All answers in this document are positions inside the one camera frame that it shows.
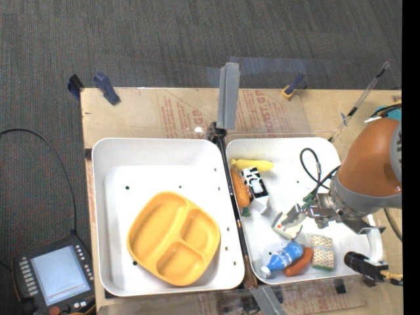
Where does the orange sausage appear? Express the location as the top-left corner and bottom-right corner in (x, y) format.
(283, 246), (314, 278)

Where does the white plastic tray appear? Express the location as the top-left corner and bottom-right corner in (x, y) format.
(91, 137), (246, 298)
(224, 136), (379, 286)

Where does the black and white carton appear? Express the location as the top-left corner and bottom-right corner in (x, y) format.
(240, 166), (270, 215)

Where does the cream pizza slice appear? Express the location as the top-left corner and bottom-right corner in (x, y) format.
(271, 211), (304, 241)

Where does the blue bottle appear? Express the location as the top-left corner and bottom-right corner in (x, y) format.
(259, 240), (305, 280)

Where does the brown cardboard board red print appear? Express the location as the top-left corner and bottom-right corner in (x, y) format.
(80, 87), (403, 315)

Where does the yellow banana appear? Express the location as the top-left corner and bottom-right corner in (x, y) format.
(230, 157), (275, 173)

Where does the yellow and green packet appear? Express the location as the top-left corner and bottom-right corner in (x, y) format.
(309, 234), (336, 271)

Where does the black cylinder on white bracket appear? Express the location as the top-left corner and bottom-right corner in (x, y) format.
(343, 214), (390, 284)

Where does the orange carrot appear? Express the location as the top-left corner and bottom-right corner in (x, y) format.
(230, 169), (253, 217)

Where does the yellow divided plate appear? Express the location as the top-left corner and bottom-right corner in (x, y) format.
(126, 190), (222, 287)

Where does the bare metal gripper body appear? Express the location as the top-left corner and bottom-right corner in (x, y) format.
(306, 192), (345, 230)

